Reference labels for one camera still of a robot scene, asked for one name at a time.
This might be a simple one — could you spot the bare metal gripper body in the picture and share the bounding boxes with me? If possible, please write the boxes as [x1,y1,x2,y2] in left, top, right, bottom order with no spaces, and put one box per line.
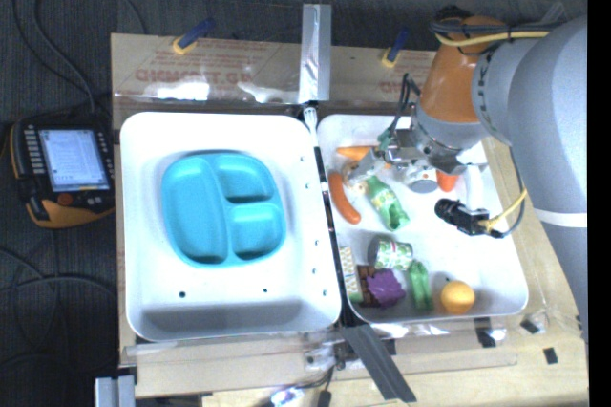
[381,127,487,177]

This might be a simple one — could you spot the white can with grey base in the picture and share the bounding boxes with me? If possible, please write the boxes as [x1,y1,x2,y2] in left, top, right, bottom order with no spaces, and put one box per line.
[405,167,439,195]

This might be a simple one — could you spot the green and white bottle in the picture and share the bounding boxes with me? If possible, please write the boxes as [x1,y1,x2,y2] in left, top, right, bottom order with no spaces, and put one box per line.
[364,175,411,232]

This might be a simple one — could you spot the orange red sausage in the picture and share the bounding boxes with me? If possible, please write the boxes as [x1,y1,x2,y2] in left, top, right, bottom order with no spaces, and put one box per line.
[327,170,363,225]

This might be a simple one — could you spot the small orange carrot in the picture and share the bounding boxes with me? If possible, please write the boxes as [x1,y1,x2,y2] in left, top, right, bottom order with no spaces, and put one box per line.
[435,170,460,194]

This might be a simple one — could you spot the green and white can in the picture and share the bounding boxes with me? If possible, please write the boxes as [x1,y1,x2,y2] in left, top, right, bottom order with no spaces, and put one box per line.
[367,236,414,272]

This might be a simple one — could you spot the white yellow green carton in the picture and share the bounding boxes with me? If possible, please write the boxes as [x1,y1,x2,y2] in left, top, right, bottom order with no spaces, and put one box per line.
[338,246,365,304]

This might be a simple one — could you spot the brown biscuit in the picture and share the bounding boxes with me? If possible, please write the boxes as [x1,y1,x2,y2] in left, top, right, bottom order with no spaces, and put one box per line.
[356,264,383,307]

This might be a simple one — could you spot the purple grapes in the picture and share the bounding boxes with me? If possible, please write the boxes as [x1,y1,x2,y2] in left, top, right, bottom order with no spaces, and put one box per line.
[365,268,408,309]

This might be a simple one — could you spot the white plastic tray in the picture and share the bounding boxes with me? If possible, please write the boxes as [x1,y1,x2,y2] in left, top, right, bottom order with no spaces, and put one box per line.
[118,111,344,343]
[315,113,530,326]

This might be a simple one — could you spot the green vegetable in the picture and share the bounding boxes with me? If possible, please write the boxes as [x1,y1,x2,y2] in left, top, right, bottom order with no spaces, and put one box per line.
[407,260,435,312]

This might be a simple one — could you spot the yellow orange fruit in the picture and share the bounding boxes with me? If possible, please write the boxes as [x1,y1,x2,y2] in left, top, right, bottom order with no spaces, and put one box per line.
[439,279,477,316]

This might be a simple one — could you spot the blue divided plate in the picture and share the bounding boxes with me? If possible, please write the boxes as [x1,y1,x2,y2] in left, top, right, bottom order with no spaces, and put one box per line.
[159,151,288,269]

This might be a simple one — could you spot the brown cardboard board red print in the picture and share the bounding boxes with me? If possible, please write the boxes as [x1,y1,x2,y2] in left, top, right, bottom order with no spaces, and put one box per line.
[109,32,589,399]

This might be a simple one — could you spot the black cylinder on white bracket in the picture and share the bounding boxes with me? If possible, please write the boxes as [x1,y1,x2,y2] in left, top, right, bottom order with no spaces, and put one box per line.
[432,149,493,238]

